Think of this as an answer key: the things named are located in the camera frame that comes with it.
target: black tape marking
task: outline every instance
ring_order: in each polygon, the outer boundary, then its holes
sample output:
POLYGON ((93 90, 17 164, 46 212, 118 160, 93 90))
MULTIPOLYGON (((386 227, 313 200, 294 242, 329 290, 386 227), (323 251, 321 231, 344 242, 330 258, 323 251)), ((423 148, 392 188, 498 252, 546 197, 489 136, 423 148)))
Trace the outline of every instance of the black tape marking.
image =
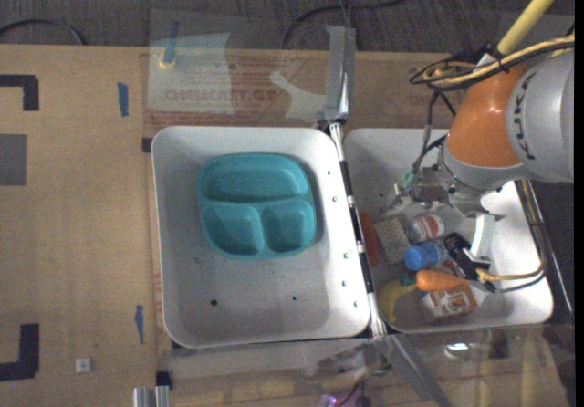
POLYGON ((168 386, 172 390, 171 374, 168 371, 156 371, 156 385, 168 386))
POLYGON ((349 204, 350 221, 353 223, 353 230, 355 232, 355 240, 364 242, 363 235, 361 235, 361 227, 359 227, 359 218, 357 216, 357 208, 353 204, 349 204))
POLYGON ((39 110, 38 79, 34 75, 0 75, 0 88, 22 88, 22 110, 39 110))
POLYGON ((142 138, 142 152, 152 152, 152 138, 142 138))
POLYGON ((0 186, 26 186, 28 137, 0 134, 0 186))
POLYGON ((365 280, 365 288, 367 289, 368 294, 372 294, 375 292, 375 287, 373 286, 373 279, 371 278, 367 255, 365 253, 359 253, 359 259, 361 262, 361 270, 363 271, 363 280, 365 280))
POLYGON ((353 187, 350 184, 349 167, 347 166, 347 161, 340 161, 340 172, 343 176, 343 182, 345 183, 345 190, 347 190, 347 196, 352 196, 353 187))
POLYGON ((28 380, 39 370, 40 337, 38 324, 21 324, 18 361, 0 363, 0 381, 28 380))

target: white sink basin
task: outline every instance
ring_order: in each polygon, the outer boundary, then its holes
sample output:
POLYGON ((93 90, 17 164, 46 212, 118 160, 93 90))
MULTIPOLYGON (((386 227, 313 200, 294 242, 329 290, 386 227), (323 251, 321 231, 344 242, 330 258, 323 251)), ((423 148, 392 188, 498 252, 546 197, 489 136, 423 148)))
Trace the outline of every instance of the white sink basin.
POLYGON ((370 309, 337 151, 310 129, 171 127, 152 144, 159 220, 162 304, 170 336, 189 348, 352 337, 370 309), (200 170, 217 156, 271 152, 304 167, 317 237, 293 256, 221 256, 205 239, 197 201, 200 170))
MULTIPOLYGON (((435 130, 438 138, 446 131, 435 130)), ((400 183, 403 172, 418 156, 422 145, 422 130, 362 129, 352 131, 345 140, 345 154, 353 192, 360 211, 367 212, 376 221, 380 209, 387 205, 394 183, 400 183)), ((437 151, 426 156, 422 166, 436 161, 437 151)), ((539 266, 539 256, 516 187, 506 184, 500 193, 490 193, 483 199, 483 206, 492 214, 505 218, 495 223, 495 232, 487 255, 491 258, 491 270, 497 274, 525 274, 539 266)), ((406 217, 427 213, 420 205, 404 211, 406 217)), ((453 208, 443 207, 440 213, 458 232, 472 241, 475 219, 464 219, 453 208)), ((374 268, 376 288, 380 289, 391 278, 389 273, 374 268)), ((498 286, 516 286, 530 279, 517 280, 498 286)), ((553 311, 553 297, 548 281, 544 278, 534 286, 506 294, 490 295, 483 306, 465 316, 445 318, 428 325, 420 311, 418 300, 421 292, 415 291, 400 298, 395 307, 396 321, 392 327, 400 332, 428 332, 460 329, 479 329, 546 321, 553 311)))

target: sponge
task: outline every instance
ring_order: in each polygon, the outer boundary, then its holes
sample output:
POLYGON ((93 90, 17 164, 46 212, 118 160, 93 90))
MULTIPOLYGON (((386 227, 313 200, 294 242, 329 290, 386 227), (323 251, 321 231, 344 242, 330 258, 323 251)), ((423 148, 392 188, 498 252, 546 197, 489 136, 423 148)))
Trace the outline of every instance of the sponge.
POLYGON ((376 223, 374 227, 388 264, 402 262, 403 255, 412 244, 403 230, 400 219, 398 217, 386 219, 376 223))

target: yellow pole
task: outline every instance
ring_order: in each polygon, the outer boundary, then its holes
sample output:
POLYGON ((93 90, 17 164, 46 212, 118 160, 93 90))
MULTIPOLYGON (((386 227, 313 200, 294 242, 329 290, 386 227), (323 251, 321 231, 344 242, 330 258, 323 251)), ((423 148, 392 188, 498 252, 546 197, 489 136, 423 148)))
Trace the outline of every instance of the yellow pole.
POLYGON ((502 55, 512 53, 554 1, 531 0, 531 3, 499 42, 497 46, 499 53, 502 55))

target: small white cube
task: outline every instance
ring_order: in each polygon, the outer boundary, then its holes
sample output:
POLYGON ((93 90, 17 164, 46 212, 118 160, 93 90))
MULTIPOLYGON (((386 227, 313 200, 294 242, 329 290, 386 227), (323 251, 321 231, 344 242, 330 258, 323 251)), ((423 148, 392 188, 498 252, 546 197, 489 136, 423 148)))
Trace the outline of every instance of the small white cube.
POLYGON ((75 373, 89 373, 91 371, 91 359, 76 359, 75 373))

